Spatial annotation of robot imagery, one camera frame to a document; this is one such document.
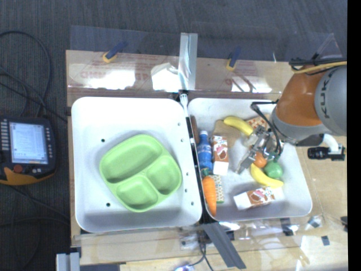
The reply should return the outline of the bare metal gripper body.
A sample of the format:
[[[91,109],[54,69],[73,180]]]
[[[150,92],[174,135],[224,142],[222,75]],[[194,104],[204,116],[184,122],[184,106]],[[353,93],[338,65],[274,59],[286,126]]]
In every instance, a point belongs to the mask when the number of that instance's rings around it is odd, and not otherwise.
[[[253,133],[248,138],[249,151],[251,154],[267,152],[267,144],[271,137],[271,129],[266,129],[264,126],[257,126]]]

